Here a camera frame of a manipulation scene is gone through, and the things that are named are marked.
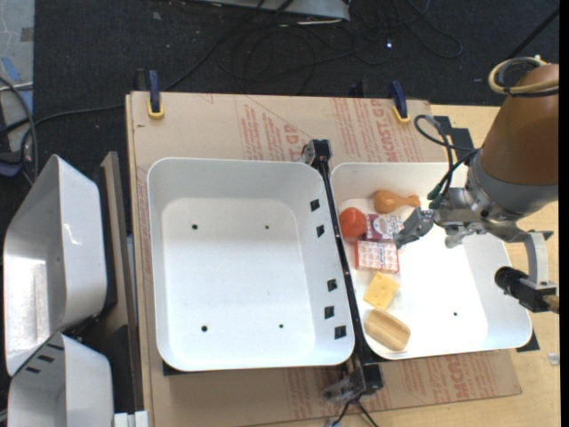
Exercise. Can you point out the red and white carton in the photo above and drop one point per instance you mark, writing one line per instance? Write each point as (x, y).
(375, 256)

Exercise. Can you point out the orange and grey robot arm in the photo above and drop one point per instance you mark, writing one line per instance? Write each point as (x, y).
(522, 127)

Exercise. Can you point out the yellow cheese wedge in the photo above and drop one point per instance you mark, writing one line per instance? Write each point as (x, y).
(381, 291)

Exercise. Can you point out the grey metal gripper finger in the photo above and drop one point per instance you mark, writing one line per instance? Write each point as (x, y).
(418, 219)
(406, 237)

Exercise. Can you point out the purple and white carton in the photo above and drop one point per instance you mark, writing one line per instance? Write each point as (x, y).
(382, 228)

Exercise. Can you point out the red toy tomato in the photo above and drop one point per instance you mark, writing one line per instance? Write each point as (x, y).
(352, 224)

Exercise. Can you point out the tan toy bread bun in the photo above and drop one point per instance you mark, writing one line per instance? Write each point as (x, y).
(387, 329)

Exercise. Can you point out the brown cardboard board red print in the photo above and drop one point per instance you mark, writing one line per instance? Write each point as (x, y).
(249, 123)

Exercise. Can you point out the orange toy chicken drumstick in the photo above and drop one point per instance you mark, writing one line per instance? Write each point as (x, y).
(387, 201)

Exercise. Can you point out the thin black rod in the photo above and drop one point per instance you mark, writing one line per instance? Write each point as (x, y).
(344, 260)

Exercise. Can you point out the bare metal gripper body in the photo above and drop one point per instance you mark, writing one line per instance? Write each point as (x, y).
(462, 214)

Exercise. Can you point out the black cylinder on white bracket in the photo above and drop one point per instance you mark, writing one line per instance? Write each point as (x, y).
(522, 285)

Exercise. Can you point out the white plastic tray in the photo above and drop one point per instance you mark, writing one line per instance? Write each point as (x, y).
(231, 265)
(49, 256)
(444, 292)
(58, 385)

